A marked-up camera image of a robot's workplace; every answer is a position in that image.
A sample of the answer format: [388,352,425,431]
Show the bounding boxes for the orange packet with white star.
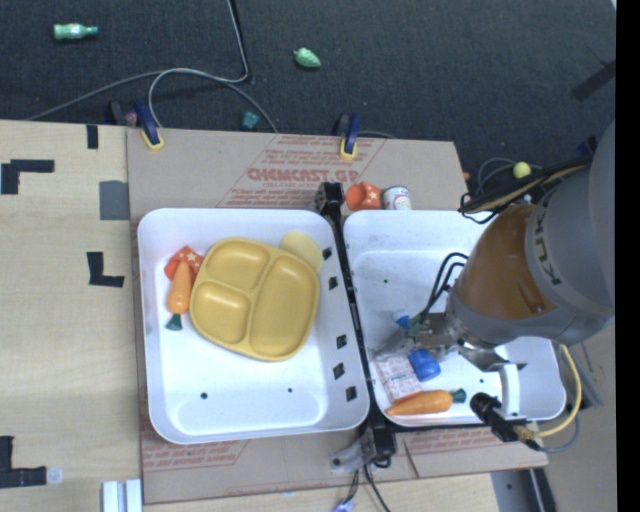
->
[163,244,205,280]

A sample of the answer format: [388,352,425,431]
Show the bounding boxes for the pale yellow round biscuit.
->
[278,230,325,273]

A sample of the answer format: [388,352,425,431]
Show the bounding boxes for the white plastic tray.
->
[342,208,568,429]
[136,207,371,445]

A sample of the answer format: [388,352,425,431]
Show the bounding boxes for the thin black and white rod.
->
[329,212,385,474]

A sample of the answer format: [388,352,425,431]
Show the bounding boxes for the blue cup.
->
[406,348,442,383]

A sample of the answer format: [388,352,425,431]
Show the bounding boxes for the black block with thin wires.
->
[317,181,347,217]
[368,424,398,462]

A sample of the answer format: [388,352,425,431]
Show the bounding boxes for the white packet with red print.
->
[374,352,424,404]

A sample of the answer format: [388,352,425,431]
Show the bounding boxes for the orange carrot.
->
[386,388,468,417]
[165,261,194,332]

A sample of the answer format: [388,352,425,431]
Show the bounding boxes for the orange cup with white star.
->
[345,181,384,212]

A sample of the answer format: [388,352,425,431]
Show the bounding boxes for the brown cardboard board red print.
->
[124,127,550,505]

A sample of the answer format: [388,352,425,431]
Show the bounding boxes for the small white and red can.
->
[381,185,413,212]

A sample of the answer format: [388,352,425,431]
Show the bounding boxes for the black cylinder on white bracket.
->
[468,362,530,444]

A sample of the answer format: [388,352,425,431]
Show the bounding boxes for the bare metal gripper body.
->
[410,311,508,373]

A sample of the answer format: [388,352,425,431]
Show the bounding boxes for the yellow divided plate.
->
[188,237,321,363]

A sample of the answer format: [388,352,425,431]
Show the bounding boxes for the green bottle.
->
[53,22,100,42]

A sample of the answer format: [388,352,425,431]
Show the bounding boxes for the clear plastic bottle blue cap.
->
[373,313,419,358]

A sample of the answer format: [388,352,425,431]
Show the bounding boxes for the green toy grapes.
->
[292,46,323,70]

